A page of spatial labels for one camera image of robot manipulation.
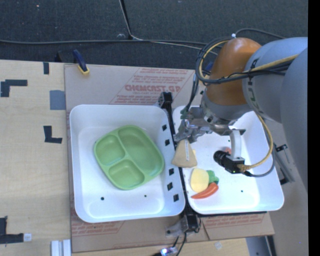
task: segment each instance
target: green divided plate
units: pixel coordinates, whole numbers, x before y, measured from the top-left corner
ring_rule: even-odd
[[[99,138],[94,156],[109,180],[119,189],[135,189],[159,175],[165,160],[146,132],[125,125]]]

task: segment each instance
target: cheese wedge toy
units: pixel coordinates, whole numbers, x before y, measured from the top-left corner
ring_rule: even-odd
[[[182,168],[191,168],[198,164],[190,142],[187,139],[178,142],[171,164]]]

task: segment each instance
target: cardboard sheet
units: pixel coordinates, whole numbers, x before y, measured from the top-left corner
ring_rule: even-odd
[[[194,70],[101,65],[88,67],[90,73],[87,75],[83,75],[76,64],[66,64],[64,67],[72,252],[172,245],[176,237],[168,236],[166,227],[178,222],[179,216],[104,223],[86,223],[77,216],[74,208],[69,114],[72,108],[81,104],[158,105],[161,92],[172,93],[172,108],[186,105],[192,90]],[[193,104],[199,104],[200,100],[198,93]],[[268,213],[212,216],[201,220],[200,232],[190,234],[187,243],[274,233]]]

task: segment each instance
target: toy carrot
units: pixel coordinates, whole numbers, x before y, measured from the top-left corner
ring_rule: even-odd
[[[211,195],[213,195],[217,190],[219,189],[219,186],[215,182],[211,182],[209,186],[202,192],[199,192],[198,194],[194,194],[191,196],[192,199],[203,199],[207,198]]]

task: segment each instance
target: white plastic bin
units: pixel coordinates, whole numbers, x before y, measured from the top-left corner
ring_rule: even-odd
[[[74,204],[85,222],[98,223],[180,214],[186,204],[166,112],[153,105],[78,105],[69,116]],[[115,187],[101,170],[94,144],[101,136],[125,125],[149,135],[162,153],[164,170],[132,190]]]
[[[178,132],[181,123],[180,111],[185,106],[173,111],[175,131]],[[235,129],[246,129],[241,136],[241,156],[246,165],[252,165],[262,160],[268,150],[268,142],[262,124],[257,115],[251,111],[244,114],[234,125]],[[218,165],[213,155],[218,150],[231,148],[230,137],[216,133],[205,134],[191,144],[195,150],[197,167],[212,170],[219,178],[219,189],[216,193],[204,199],[192,199],[196,194],[191,189],[190,178],[193,168],[183,168],[183,178],[187,191],[188,202],[193,210],[203,215],[253,213],[275,211],[284,203],[284,194],[276,169],[263,177],[248,177],[243,174],[231,174]],[[263,174],[272,166],[270,156],[262,165],[250,169],[253,174]]]

